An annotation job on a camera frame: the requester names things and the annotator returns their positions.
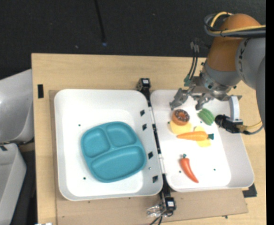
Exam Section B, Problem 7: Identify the black block with wires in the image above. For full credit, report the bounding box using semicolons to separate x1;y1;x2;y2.
136;77;152;91
160;195;176;212

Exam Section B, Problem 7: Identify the red-orange chili pepper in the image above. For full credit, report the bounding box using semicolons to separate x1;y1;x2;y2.
179;153;200;184

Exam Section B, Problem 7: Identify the thin black and white rod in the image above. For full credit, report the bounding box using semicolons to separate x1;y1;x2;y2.
143;88;170;199

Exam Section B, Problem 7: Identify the black cylinder on white bracket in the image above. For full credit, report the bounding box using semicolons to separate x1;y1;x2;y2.
214;95;244;134

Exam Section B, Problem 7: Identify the orange carrot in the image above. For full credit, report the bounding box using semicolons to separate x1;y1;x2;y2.
176;130;215;142

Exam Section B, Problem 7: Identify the green ribbed toy vegetable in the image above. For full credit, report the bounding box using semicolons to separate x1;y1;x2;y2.
197;108;216;127

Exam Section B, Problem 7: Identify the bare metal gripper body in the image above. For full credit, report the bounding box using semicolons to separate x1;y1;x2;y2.
186;75;233;102

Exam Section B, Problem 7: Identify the blue divided plate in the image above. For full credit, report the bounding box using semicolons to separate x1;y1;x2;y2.
80;121;148;183

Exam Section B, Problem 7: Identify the brown frosted doughnut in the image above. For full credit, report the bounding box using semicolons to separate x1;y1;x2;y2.
171;109;190;127

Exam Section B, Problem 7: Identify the yellow toy food piece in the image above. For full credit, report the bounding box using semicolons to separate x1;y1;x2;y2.
167;120;193;135
194;125;212;148

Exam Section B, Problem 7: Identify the white plastic tray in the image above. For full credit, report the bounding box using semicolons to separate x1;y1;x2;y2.
54;89;164;202
150;89;255;193

